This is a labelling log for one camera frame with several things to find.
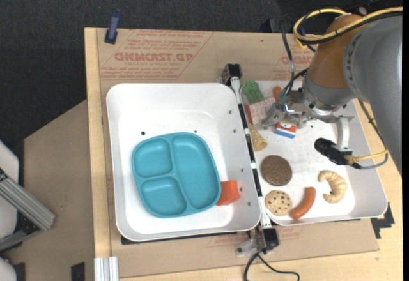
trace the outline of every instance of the wooden plank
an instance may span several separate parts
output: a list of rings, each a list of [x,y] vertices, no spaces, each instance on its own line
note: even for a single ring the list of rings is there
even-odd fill
[[[96,36],[96,30],[86,28],[84,30],[84,39],[95,257],[108,258],[111,256],[111,238],[109,234],[107,180],[105,175],[100,70],[98,61],[98,38]]]

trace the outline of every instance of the black bracket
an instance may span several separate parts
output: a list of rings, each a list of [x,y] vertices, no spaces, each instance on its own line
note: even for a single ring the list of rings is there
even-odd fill
[[[394,216],[392,214],[392,210],[390,209],[389,203],[385,214],[383,214],[383,218],[372,218],[371,222],[373,230],[376,234],[376,239],[380,239],[381,228],[392,227],[392,224],[395,224]]]

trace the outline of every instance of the robotic arm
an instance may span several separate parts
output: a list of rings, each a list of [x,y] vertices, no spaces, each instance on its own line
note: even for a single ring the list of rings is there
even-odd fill
[[[322,13],[340,15],[323,36],[303,36],[301,23]],[[296,37],[306,44],[318,43],[302,88],[279,95],[263,126],[283,119],[305,126],[310,119],[337,123],[334,115],[353,98],[371,105],[383,143],[402,175],[402,8],[392,8],[362,18],[341,10],[324,9],[302,17],[294,25]],[[318,139],[315,148],[338,164],[346,155],[336,144]]]

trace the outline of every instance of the wooden table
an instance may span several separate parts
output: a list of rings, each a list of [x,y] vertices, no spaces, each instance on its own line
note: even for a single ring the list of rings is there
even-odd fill
[[[100,53],[98,46],[105,46],[99,39],[101,29],[86,28],[84,30],[86,49],[86,76],[88,92],[88,116],[89,116],[89,145],[91,155],[91,182],[93,198],[93,221],[95,257],[108,258],[112,256],[110,239],[110,222],[107,194],[107,177],[104,154],[104,131],[101,124],[103,102],[101,97],[100,80]],[[266,57],[268,50],[274,50],[274,40],[281,39],[280,35],[252,34],[252,33],[206,33],[208,39],[203,46],[197,49],[199,54],[203,47],[208,50],[217,49],[216,62],[209,62],[209,69],[214,66],[223,67],[226,61],[240,63],[242,66],[250,67],[247,70],[248,78],[252,80],[269,80],[272,76],[266,74],[266,69],[271,71],[271,57]],[[252,57],[247,57],[240,51],[246,47],[252,52]],[[204,74],[203,82],[211,81],[216,75]],[[179,75],[172,82],[184,82],[185,77]],[[382,151],[382,144],[377,138],[374,130],[368,123],[363,121],[363,128],[367,136],[369,147],[373,153]],[[392,209],[395,224],[391,228],[382,229],[382,238],[378,240],[379,251],[364,252],[360,254],[337,255],[330,257],[315,257],[299,259],[294,261],[280,261],[272,265],[278,270],[297,271],[301,280],[402,280],[403,279],[403,235],[402,235],[402,178],[398,173],[392,160],[378,169],[382,183]],[[254,280],[295,280],[291,275],[273,275],[266,266],[256,261],[250,269],[249,277]],[[241,280],[243,266],[225,268],[210,268],[197,271],[181,271],[177,273],[166,273],[161,275],[147,275],[142,277],[127,277],[122,280]]]

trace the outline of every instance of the white tray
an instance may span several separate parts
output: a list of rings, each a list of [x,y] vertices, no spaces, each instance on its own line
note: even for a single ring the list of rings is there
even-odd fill
[[[257,83],[265,98],[272,96],[272,90],[275,86],[284,88],[287,84],[287,82],[270,81],[257,81]],[[301,82],[295,82],[293,89],[298,89],[301,85]],[[247,104],[245,95],[242,95],[242,98],[243,104]],[[370,154],[353,102],[350,102],[345,109],[339,110],[336,115],[354,117],[349,122],[349,147],[352,148],[353,155],[365,156]],[[272,186],[263,179],[259,171],[263,196],[266,196],[273,189],[283,190],[291,197],[293,207],[297,207],[303,199],[305,187],[313,186],[316,189],[314,205],[299,220],[294,220],[289,215],[275,216],[266,209],[267,215],[276,224],[300,225],[371,218],[385,213],[387,198],[376,169],[358,170],[348,165],[336,165],[314,149],[314,142],[320,137],[337,142],[337,128],[334,123],[309,121],[307,126],[296,131],[293,139],[274,134],[272,126],[267,130],[258,128],[258,131],[266,139],[268,145],[264,150],[255,152],[257,166],[260,168],[262,161],[268,155],[279,155],[289,162],[293,172],[293,177],[287,185]],[[362,162],[362,165],[372,164],[372,160]],[[323,194],[329,194],[331,189],[327,181],[318,181],[318,173],[322,170],[337,172],[348,184],[344,198],[337,204],[329,204],[323,198]]]
[[[114,171],[116,224],[136,242],[246,231],[261,209],[234,92],[218,83],[118,84],[107,94]],[[132,151],[158,135],[190,132],[212,152],[220,181],[236,180],[240,198],[227,206],[177,218],[159,218],[143,206],[132,175]]]

